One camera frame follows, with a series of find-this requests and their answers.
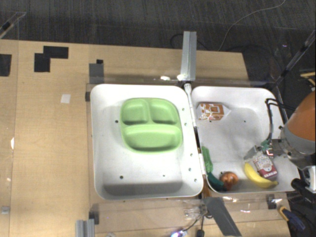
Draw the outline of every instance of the wooden table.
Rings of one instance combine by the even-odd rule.
[[[43,53],[44,45],[68,47],[69,58],[51,59],[50,73],[35,73],[34,54]],[[0,215],[0,235],[73,237],[76,220],[86,220],[89,211],[84,97],[89,63],[102,59],[106,76],[175,78],[180,72],[182,51],[0,40],[0,53],[12,54],[13,60],[11,75],[0,78],[1,96],[12,98],[0,110],[2,117],[3,113],[11,113],[11,117],[0,119],[1,126],[11,125],[15,137],[11,192],[6,195],[0,192],[0,205],[10,203],[11,211]],[[247,80],[247,72],[239,53],[198,51],[197,77]],[[71,95],[69,104],[61,103],[63,94]],[[12,133],[0,131],[2,138],[6,136],[5,141],[11,140]],[[0,169],[1,190],[10,186],[7,175]],[[282,203],[288,206],[286,197]],[[287,224],[276,210],[260,208],[256,213],[257,218],[247,216],[237,220],[243,236],[289,236]],[[206,236],[222,236],[212,220],[205,222],[204,229]],[[172,230],[115,234],[117,237],[161,237],[168,236]],[[189,233],[195,236],[196,231]]]

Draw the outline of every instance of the black connector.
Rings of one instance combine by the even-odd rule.
[[[197,237],[204,237],[205,232],[203,230],[198,230],[197,231]]]

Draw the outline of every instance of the green plate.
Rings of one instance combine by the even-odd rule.
[[[120,123],[123,141],[133,152],[162,153],[182,144],[178,111],[167,100],[128,99],[122,105]]]

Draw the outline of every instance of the gray floor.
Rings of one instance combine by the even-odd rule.
[[[198,49],[218,50],[235,21],[282,1],[0,0],[0,24],[23,11],[19,31],[6,38],[161,48],[181,48],[181,36],[170,39],[190,30]],[[250,79],[273,80],[315,29],[315,14],[316,0],[286,0],[233,26],[221,50],[243,52]],[[305,70],[315,71],[315,43],[280,86],[286,104],[296,107],[311,91]]]

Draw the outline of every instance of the banana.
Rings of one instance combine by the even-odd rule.
[[[256,185],[258,185],[261,188],[270,188],[271,186],[278,185],[277,181],[270,181],[266,178],[261,177],[249,163],[245,163],[244,170],[246,173],[246,176],[254,182]]]

